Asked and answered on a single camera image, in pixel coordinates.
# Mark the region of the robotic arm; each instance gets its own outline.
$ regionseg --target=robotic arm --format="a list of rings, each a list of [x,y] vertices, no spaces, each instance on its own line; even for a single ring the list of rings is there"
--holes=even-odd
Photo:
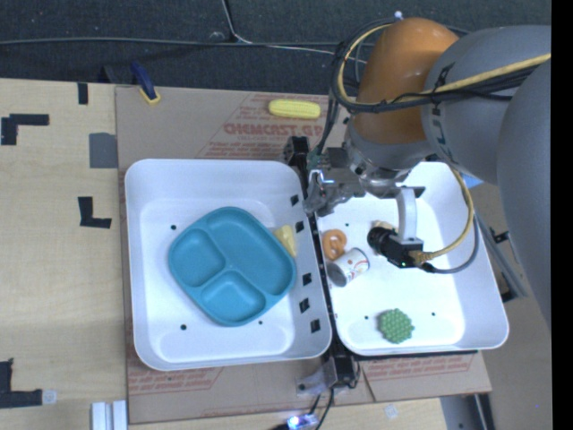
[[[351,100],[346,61],[379,30]],[[422,18],[375,22],[335,64],[325,135],[308,158],[307,212],[328,215],[366,193],[396,198],[408,212],[412,195],[401,184],[428,158],[497,185],[517,259],[551,328],[551,27],[459,37]],[[345,140],[323,151],[338,106],[350,112]]]

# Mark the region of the toy donut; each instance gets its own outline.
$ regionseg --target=toy donut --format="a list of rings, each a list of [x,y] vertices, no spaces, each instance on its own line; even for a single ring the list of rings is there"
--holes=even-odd
[[[322,235],[322,250],[331,261],[344,254],[345,246],[346,234],[340,229],[329,229]]]

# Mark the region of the white tray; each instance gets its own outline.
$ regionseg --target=white tray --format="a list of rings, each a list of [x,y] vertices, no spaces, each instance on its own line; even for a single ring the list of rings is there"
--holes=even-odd
[[[466,224],[467,207],[453,174],[445,164],[424,162],[407,178],[407,186],[424,186],[417,199],[416,235],[424,251],[435,251],[456,239]],[[366,242],[376,220],[398,227],[395,200],[371,195],[339,204],[334,213],[318,219],[320,233],[333,228],[346,233],[346,249],[366,252],[371,268],[345,287],[329,284],[336,327],[341,341],[363,356],[436,353],[497,348],[509,326],[495,276],[480,235],[473,264],[456,274],[430,274],[399,269],[375,254]],[[463,263],[471,254],[473,229],[461,246],[431,261],[442,269]],[[393,344],[377,329],[379,315],[398,308],[412,320],[412,338]]]
[[[332,329],[298,175],[275,161],[145,159],[125,176],[135,349],[158,370],[318,357]],[[293,289],[244,326],[213,322],[179,287],[168,248],[194,221],[220,207],[295,234]]]

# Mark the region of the cardboard box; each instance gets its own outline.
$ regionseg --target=cardboard box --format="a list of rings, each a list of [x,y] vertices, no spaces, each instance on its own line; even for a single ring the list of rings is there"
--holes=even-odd
[[[148,104],[139,88],[117,87],[115,112],[120,184],[122,260],[127,339],[128,406],[131,424],[306,410],[315,397],[297,389],[321,358],[260,365],[234,365],[178,372],[145,366],[133,347],[130,272],[125,224],[124,175],[140,159],[280,159],[289,136],[321,138],[328,98],[249,91],[158,89]],[[273,116],[272,99],[304,99],[321,106],[315,120]],[[327,144],[339,144],[345,113]],[[335,406],[488,392],[480,352],[389,357],[361,361],[356,388],[336,396]],[[325,393],[319,406],[326,404]]]

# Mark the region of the wooden table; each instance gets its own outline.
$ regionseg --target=wooden table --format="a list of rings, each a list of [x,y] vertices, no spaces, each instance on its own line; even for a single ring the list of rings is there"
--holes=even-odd
[[[0,146],[0,361],[14,359],[12,389],[52,389],[57,403],[0,409],[11,430],[90,428],[90,404],[126,400],[124,302],[117,169],[90,168],[89,135],[115,134],[114,85],[91,84],[78,102],[72,82],[0,80],[0,116],[48,114]],[[93,197],[80,226],[78,198]],[[444,430],[440,399],[336,407],[325,429]],[[266,430],[270,413],[130,428]]]

